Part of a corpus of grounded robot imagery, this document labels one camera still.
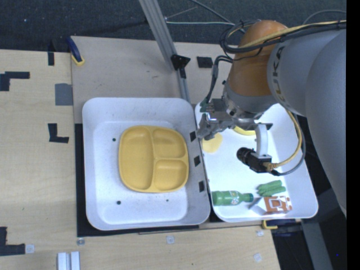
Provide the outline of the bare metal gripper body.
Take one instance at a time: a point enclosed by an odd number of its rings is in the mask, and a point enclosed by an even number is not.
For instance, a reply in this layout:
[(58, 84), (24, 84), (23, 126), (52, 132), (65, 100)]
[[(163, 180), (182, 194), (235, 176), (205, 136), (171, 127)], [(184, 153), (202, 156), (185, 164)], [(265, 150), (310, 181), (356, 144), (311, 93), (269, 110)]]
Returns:
[(226, 129), (240, 127), (254, 129), (262, 112), (250, 112), (225, 98), (212, 99), (206, 108), (206, 128)]

